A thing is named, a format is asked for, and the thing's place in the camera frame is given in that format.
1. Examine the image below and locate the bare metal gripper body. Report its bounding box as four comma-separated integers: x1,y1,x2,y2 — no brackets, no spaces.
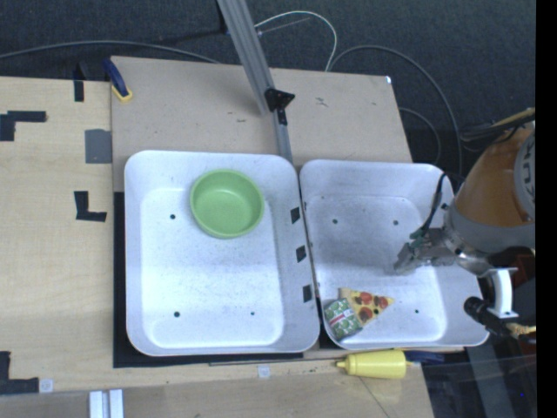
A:
410,227,493,278

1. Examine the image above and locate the white plastic tray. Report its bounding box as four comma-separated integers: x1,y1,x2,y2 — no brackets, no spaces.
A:
124,149,321,358
299,158,491,351

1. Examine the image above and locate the toy pizza slice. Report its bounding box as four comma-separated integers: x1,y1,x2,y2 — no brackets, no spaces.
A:
338,287,396,327

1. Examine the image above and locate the green and white can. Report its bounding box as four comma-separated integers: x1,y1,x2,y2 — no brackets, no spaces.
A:
322,297,364,340

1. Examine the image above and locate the yellow squeeze bottle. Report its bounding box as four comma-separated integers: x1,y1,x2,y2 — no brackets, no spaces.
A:
334,349,414,381

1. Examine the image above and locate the green bowl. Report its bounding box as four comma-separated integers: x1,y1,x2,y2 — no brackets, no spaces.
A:
189,168,266,239

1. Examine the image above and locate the brown flat board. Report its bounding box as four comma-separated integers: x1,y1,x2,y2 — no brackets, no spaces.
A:
111,55,466,392

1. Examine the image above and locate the black cylinder on white bracket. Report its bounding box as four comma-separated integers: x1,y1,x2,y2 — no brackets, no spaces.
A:
463,266,521,335

